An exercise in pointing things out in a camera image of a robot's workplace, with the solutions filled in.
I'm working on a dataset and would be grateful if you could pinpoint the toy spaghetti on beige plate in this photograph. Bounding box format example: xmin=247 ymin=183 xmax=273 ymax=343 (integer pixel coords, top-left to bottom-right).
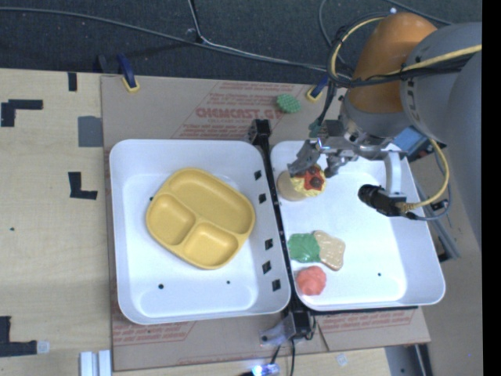
xmin=276 ymin=163 xmax=327 ymax=203

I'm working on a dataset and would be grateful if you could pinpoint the yellow divided plate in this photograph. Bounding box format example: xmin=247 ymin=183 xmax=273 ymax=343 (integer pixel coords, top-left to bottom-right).
xmin=145 ymin=167 xmax=257 ymax=271

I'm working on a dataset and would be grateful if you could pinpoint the brown cardboard board red print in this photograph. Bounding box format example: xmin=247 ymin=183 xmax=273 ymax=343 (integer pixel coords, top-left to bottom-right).
xmin=99 ymin=74 xmax=432 ymax=372

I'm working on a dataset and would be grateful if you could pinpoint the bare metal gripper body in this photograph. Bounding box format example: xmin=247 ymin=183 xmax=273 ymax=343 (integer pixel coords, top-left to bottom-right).
xmin=312 ymin=118 xmax=397 ymax=161

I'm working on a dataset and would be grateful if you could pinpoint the black cylinder on white bracket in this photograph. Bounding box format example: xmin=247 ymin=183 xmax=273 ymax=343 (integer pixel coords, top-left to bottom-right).
xmin=356 ymin=150 xmax=409 ymax=218

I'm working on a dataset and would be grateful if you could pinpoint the beige toy bread slice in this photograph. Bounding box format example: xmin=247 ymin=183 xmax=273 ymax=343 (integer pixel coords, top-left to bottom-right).
xmin=312 ymin=230 xmax=347 ymax=272

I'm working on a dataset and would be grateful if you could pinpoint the green round toy biscuit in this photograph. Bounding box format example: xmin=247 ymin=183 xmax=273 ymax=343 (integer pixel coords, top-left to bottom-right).
xmin=276 ymin=93 xmax=303 ymax=115

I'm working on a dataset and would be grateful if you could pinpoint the black block with thin wires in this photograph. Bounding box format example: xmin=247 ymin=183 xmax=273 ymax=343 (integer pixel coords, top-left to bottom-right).
xmin=285 ymin=309 xmax=315 ymax=341
xmin=248 ymin=118 xmax=272 ymax=147

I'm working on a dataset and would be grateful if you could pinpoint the orange-pink toy food lump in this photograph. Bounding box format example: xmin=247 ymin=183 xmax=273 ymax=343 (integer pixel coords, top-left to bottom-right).
xmin=294 ymin=265 xmax=328 ymax=297

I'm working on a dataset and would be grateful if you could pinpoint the thin black rod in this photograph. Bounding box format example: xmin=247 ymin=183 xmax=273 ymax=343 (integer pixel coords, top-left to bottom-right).
xmin=261 ymin=139 xmax=305 ymax=316

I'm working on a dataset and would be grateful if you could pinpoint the green toy lettuce leaf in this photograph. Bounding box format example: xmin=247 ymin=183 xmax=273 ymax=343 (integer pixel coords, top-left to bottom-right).
xmin=287 ymin=232 xmax=323 ymax=263

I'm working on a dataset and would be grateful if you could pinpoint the white plastic tray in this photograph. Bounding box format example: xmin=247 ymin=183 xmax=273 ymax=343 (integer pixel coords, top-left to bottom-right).
xmin=108 ymin=138 xmax=293 ymax=326
xmin=269 ymin=139 xmax=447 ymax=313

